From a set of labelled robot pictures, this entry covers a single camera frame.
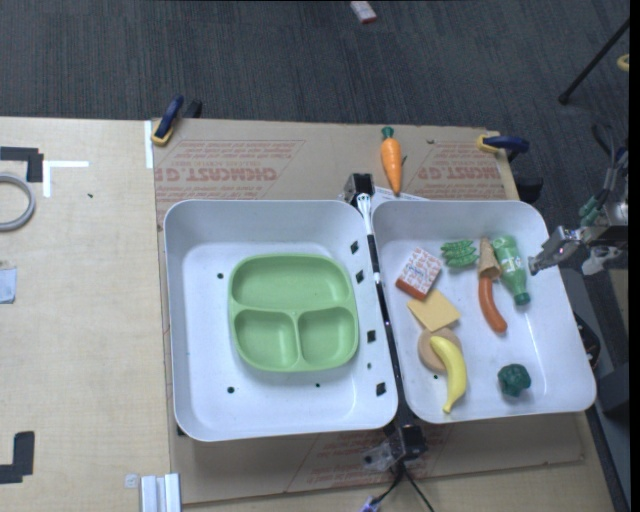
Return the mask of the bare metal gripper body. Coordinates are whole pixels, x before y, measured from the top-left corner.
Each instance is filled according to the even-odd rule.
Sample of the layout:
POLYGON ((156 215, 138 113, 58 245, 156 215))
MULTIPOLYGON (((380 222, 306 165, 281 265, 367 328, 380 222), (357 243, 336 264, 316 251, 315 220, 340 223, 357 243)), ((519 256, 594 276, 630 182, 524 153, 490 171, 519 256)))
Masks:
POLYGON ((587 246, 628 248, 628 205, 624 201, 600 205, 597 200, 588 200, 579 209, 579 217, 577 233, 587 246))

